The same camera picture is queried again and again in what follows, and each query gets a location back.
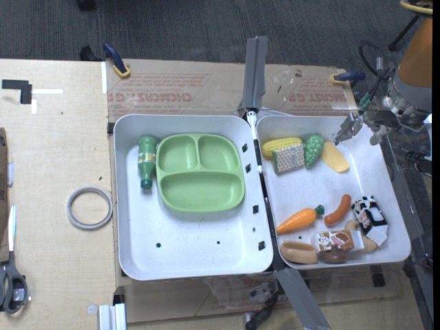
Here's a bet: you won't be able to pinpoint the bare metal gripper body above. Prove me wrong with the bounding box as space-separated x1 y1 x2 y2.
362 87 431 133

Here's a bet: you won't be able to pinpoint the yellow banana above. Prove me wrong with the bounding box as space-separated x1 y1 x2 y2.
320 140 351 174

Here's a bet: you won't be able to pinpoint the green grapes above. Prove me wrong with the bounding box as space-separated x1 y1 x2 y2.
303 133 325 168

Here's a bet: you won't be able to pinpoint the green and white patterned carton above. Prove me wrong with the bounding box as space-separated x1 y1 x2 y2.
272 142 307 176

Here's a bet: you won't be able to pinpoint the white plastic tray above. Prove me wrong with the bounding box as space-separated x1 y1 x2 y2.
113 113 275 282
255 115 413 271

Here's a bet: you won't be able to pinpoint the yellow corn cob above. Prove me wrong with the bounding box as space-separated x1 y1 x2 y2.
261 136 304 160

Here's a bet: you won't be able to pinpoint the orange sausage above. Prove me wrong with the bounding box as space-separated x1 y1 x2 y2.
323 193 353 228

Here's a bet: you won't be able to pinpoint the black and white cow carton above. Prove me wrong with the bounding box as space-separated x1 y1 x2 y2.
350 195 390 248

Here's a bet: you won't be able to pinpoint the orange carrot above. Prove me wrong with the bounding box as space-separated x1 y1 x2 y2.
275 204 326 236

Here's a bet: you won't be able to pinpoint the tan croissant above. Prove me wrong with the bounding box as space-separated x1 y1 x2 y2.
344 219 379 253

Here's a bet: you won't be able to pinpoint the brown and white carton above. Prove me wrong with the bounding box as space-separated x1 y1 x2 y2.
310 229 366 254

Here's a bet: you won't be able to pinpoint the brown doughnut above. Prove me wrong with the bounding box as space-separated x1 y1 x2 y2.
322 247 348 265

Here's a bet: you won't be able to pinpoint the tan hot dog bun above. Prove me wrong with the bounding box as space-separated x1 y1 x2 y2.
279 240 319 265

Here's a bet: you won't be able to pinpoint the brown cardboard board red print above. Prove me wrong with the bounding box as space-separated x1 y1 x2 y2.
105 58 404 325

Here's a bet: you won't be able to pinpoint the green divided plate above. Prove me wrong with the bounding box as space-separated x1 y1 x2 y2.
155 133 246 214

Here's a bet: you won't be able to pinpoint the green plastic bottle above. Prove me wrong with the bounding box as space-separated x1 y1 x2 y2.
137 134 158 190

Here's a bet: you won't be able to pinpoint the white tape roll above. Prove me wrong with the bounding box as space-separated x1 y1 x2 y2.
66 186 114 231

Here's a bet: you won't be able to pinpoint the grey handled scissors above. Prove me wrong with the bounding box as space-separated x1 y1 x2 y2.
0 204 30 315

